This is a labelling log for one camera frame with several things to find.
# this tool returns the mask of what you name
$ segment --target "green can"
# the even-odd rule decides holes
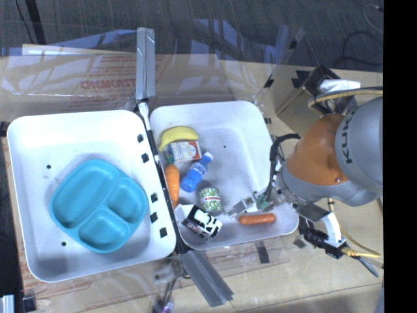
[[[206,212],[222,210],[219,190],[214,187],[200,190],[200,203],[202,210]]]

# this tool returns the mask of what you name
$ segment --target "sink basin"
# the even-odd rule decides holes
[[[114,110],[20,117],[8,128],[8,143],[27,264],[38,279],[57,282],[91,275],[159,260],[174,250],[176,237],[164,191],[145,126],[136,114]],[[96,161],[106,162],[126,177],[115,180],[112,175],[117,172],[100,169]],[[97,171],[96,179],[85,175],[64,200],[77,199],[83,189],[92,194],[96,184],[96,204],[66,208],[58,196],[52,206],[55,223],[50,201],[66,178],[85,163],[95,164],[90,170]],[[144,190],[143,214],[136,212],[140,203],[119,203],[140,195],[130,180]],[[117,186],[113,194],[106,194],[111,182]],[[100,236],[104,233],[106,240]]]
[[[257,106],[246,101],[163,106],[151,113],[149,121],[156,143],[169,127],[192,127],[199,135],[201,151],[210,152],[214,157],[195,191],[180,189],[179,203],[201,206],[199,191],[208,186],[216,187],[220,191],[222,211],[215,217],[222,228],[215,238],[204,240],[180,223],[179,233],[189,247],[208,250],[287,235],[297,229],[298,215],[288,203],[271,210],[276,216],[273,224],[245,226],[239,223],[238,216],[227,214],[236,203],[265,189],[269,182],[272,139]],[[190,162],[178,167],[183,176]],[[256,205],[247,212],[258,212]],[[180,208],[175,209],[177,222],[183,218],[181,213]]]

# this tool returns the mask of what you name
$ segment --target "cable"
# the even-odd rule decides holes
[[[355,31],[355,32],[353,32],[353,33],[351,33],[346,39],[345,39],[345,41],[343,42],[343,47],[342,47],[342,55],[341,56],[339,56],[339,57],[337,57],[334,61],[333,61],[333,63],[330,65],[331,67],[335,67],[335,65],[336,65],[336,63],[338,63],[339,61],[342,61],[343,62],[343,68],[346,70],[347,69],[347,67],[346,67],[346,65],[345,65],[345,60],[352,60],[352,61],[356,61],[356,62],[358,62],[358,63],[362,63],[362,64],[366,64],[366,65],[371,65],[371,66],[380,66],[380,65],[383,65],[384,64],[384,62],[383,61],[381,61],[380,63],[378,63],[378,62],[376,62],[376,63],[374,63],[374,62],[372,62],[372,61],[366,61],[366,60],[363,60],[363,59],[359,59],[359,58],[356,58],[356,57],[353,57],[353,56],[350,56],[350,55],[345,55],[345,50],[346,50],[346,47],[347,47],[347,43],[348,43],[348,41],[353,37],[353,36],[356,36],[356,35],[365,35],[365,36],[368,36],[368,37],[371,37],[373,40],[375,40],[376,42],[377,42],[377,44],[379,45],[379,48],[381,49],[381,52],[383,52],[384,51],[384,48],[383,48],[383,46],[382,46],[382,44],[381,44],[381,42],[379,41],[379,39],[377,38],[377,37],[375,37],[375,36],[373,36],[372,34],[370,34],[370,33],[367,33],[366,31]]]
[[[32,43],[32,44],[34,44],[35,42],[34,42],[34,41],[33,41],[33,39],[32,39],[31,32],[29,31],[29,27],[27,26],[27,23],[26,23],[26,21],[25,21],[25,18],[23,17],[22,11],[20,10],[18,0],[15,0],[15,2],[16,2],[16,6],[17,6],[17,8],[18,8],[18,11],[19,11],[20,18],[22,19],[23,24],[24,24],[24,25],[25,25],[25,27],[26,27],[26,31],[27,31],[27,34],[29,35],[29,38],[30,38],[30,40],[31,40],[31,43]]]
[[[283,163],[285,161],[284,155],[280,149],[281,143],[288,139],[300,139],[300,135],[297,133],[289,133],[285,134],[284,136],[277,137],[272,144],[270,151],[269,151],[269,161],[271,162],[270,165],[270,172],[269,172],[269,184],[265,190],[266,200],[268,201],[271,197],[272,193],[272,179],[275,174],[275,167],[276,167],[276,157],[278,157],[279,161]]]
[[[383,90],[381,86],[378,87],[361,87],[356,89],[346,89],[342,91],[332,91],[330,93],[323,93],[317,95],[314,98],[311,98],[308,103],[307,107],[315,112],[319,112],[318,110],[314,109],[314,104],[318,104],[324,101],[335,100],[337,98],[342,97],[350,97],[355,95],[382,95]]]
[[[375,26],[372,24],[372,22],[368,20],[368,18],[367,18],[367,16],[366,16],[366,13],[365,13],[365,10],[366,10],[366,8],[369,8],[369,7],[373,7],[373,8],[375,8],[375,9],[377,9],[377,10],[380,10],[381,12],[384,12],[384,9],[383,9],[382,7],[380,7],[380,6],[377,6],[377,5],[366,5],[366,6],[364,7],[364,9],[362,10],[362,12],[364,13],[364,18],[365,18],[366,22],[367,22],[367,23],[368,23],[368,24],[369,24],[372,28],[374,28],[376,31],[378,31],[378,32],[379,32],[379,33],[381,33],[381,34],[384,34],[384,31],[382,31],[382,30],[378,29],[377,27],[375,27]]]
[[[369,262],[365,261],[360,256],[352,256],[353,259],[358,260],[373,276],[379,277],[379,274],[375,270],[375,268]]]
[[[334,201],[333,201],[333,199],[332,198],[328,198],[327,199],[327,205],[328,205],[328,208],[329,208],[329,211],[330,212],[334,212],[334,207],[333,207],[333,205],[334,205]],[[342,248],[341,249],[341,251],[344,253],[344,254],[346,254],[346,255],[348,255],[349,257],[361,257],[361,256],[365,256],[365,257],[368,257],[368,258],[380,258],[381,257],[381,254],[379,254],[378,252],[375,252],[374,250],[372,250],[372,249],[369,249],[369,248],[367,248],[367,247],[365,247],[365,246],[363,246],[363,245],[361,245],[359,242],[357,242],[356,240],[354,240],[342,227],[341,227],[341,225],[339,224],[339,227],[340,227],[340,230],[341,230],[341,232],[344,234],[344,236],[346,236],[346,238],[348,239],[348,240],[350,240],[350,241],[352,241],[356,246],[358,246],[358,247],[360,247],[360,248],[362,248],[363,250],[366,250],[368,253],[365,253],[365,252],[358,252],[357,250],[353,250],[353,249],[351,249],[350,247],[344,247],[344,248]]]

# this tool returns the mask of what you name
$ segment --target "black cable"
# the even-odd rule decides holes
[[[298,133],[285,134],[284,136],[277,137],[275,139],[274,143],[272,144],[272,146],[270,148],[270,152],[269,152],[269,161],[271,162],[270,171],[269,171],[269,184],[268,184],[268,186],[265,190],[265,196],[266,196],[267,201],[271,197],[272,179],[273,179],[274,174],[275,174],[276,157],[278,156],[278,159],[280,160],[280,162],[285,161],[284,155],[280,151],[281,143],[283,143],[285,140],[288,140],[288,139],[300,139],[300,138],[301,137]]]
[[[343,42],[343,47],[342,47],[342,55],[339,56],[339,57],[337,57],[335,60],[333,60],[333,63],[331,64],[331,66],[333,68],[335,68],[336,63],[338,63],[339,61],[342,61],[343,68],[344,69],[347,69],[347,67],[345,65],[345,60],[356,61],[357,63],[362,63],[362,64],[366,64],[366,65],[371,65],[371,66],[380,66],[380,65],[383,65],[384,64],[383,61],[381,61],[380,63],[378,63],[378,62],[375,63],[375,62],[372,62],[372,61],[366,61],[366,60],[363,60],[363,59],[359,59],[359,58],[356,58],[356,57],[353,57],[353,56],[350,56],[350,55],[345,55],[345,50],[346,50],[346,47],[347,47],[347,44],[348,44],[349,40],[353,36],[356,36],[356,35],[366,35],[366,36],[371,37],[372,39],[374,39],[377,42],[377,44],[379,45],[379,48],[381,49],[381,52],[383,52],[383,46],[382,46],[381,42],[378,40],[377,37],[373,36],[370,33],[367,33],[366,31],[355,31],[355,32],[351,33],[345,39],[345,41]]]
[[[26,21],[25,21],[25,18],[23,17],[22,11],[20,10],[18,0],[15,0],[15,2],[16,2],[16,6],[17,6],[17,8],[18,8],[18,11],[19,11],[20,18],[22,19],[23,24],[24,24],[24,25],[25,25],[25,27],[26,27],[26,31],[27,31],[27,34],[29,35],[29,38],[30,38],[30,40],[31,40],[31,43],[32,43],[32,44],[34,44],[35,42],[33,42],[33,39],[32,39],[32,36],[31,36],[31,32],[29,31],[29,27],[27,26],[27,23],[26,23]]]

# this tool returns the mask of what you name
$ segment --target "clear plastic panel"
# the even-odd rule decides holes
[[[261,42],[225,20],[192,20],[193,31],[154,32],[154,87],[149,109],[172,104],[254,101],[272,72],[285,65],[304,33],[281,25]],[[138,99],[137,29],[43,24],[46,44],[30,23],[2,22],[0,121],[23,115],[133,110]]]

